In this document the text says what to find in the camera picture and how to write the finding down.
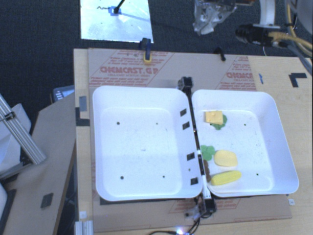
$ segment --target yellow sponge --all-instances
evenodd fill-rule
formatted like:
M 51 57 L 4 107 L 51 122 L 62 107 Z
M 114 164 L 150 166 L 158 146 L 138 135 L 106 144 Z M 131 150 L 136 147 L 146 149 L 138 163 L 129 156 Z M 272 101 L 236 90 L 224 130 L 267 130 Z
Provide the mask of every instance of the yellow sponge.
M 214 154 L 214 162 L 220 166 L 237 166 L 237 156 L 232 151 L 219 150 Z
M 234 182 L 241 178 L 241 172 L 238 170 L 231 170 L 216 174 L 211 179 L 211 184 L 214 186 L 220 186 Z
M 205 112 L 205 121 L 207 123 L 214 123 L 214 124 L 223 124 L 223 113 L 222 111 L 212 111 L 212 112 Z

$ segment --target wooden table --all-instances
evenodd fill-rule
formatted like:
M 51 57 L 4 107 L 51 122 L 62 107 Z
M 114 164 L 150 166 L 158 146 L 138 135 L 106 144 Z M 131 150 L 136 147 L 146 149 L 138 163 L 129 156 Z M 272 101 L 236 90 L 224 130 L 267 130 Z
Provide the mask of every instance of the wooden table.
M 299 177 L 299 189 L 289 196 L 295 202 L 291 206 L 291 219 L 201 225 L 196 235 L 258 235 L 258 234 L 309 234 L 313 231 L 313 180 L 312 180 L 312 77 L 297 58 L 249 56 L 256 89 L 270 94 L 276 101 L 280 118 Z M 88 95 L 88 51 L 74 51 L 74 75 L 76 107 L 79 97 Z M 306 73 L 306 79 L 297 79 L 293 87 L 291 73 Z M 89 118 L 89 110 L 80 118 Z M 92 192 L 90 165 L 90 127 L 77 128 L 77 168 L 79 211 L 87 213 L 81 221 L 92 220 Z M 112 235 L 147 235 L 153 230 L 132 230 L 109 233 Z

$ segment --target white tray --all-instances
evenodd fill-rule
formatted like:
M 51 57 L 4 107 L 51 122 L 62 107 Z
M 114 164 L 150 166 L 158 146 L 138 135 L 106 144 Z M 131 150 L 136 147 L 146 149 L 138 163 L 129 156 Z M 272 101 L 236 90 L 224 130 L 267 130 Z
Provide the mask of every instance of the white tray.
M 219 197 L 288 194 L 298 189 L 285 133 L 274 99 L 263 92 L 199 90 L 192 97 L 199 142 L 237 155 L 236 167 L 208 162 L 210 174 L 228 170 L 242 173 L 238 181 L 222 186 L 208 184 Z M 204 122 L 204 112 L 222 110 L 225 127 L 216 130 Z
M 93 93 L 93 118 L 96 188 L 102 198 L 192 198 L 201 192 L 188 99 L 183 92 L 99 87 Z

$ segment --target wooden tabletop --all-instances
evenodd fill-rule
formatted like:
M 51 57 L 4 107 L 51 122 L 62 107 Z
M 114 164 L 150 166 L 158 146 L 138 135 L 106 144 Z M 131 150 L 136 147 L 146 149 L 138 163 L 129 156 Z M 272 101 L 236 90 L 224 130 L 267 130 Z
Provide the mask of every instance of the wooden tabletop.
M 200 225 L 196 235 L 258 235 L 258 234 L 309 234 L 313 231 L 313 158 L 312 158 L 312 77 L 297 58 L 293 57 L 248 57 L 258 91 L 270 94 L 277 104 L 281 122 L 299 178 L 299 189 L 291 194 L 291 219 L 257 222 Z M 307 78 L 296 78 L 305 73 Z M 88 95 L 88 50 L 74 50 L 74 77 L 76 107 L 79 97 Z M 80 118 L 89 118 L 89 111 L 80 113 Z M 81 221 L 92 220 L 90 127 L 76 130 L 79 211 L 87 214 Z M 147 235 L 155 229 L 96 233 L 97 235 Z

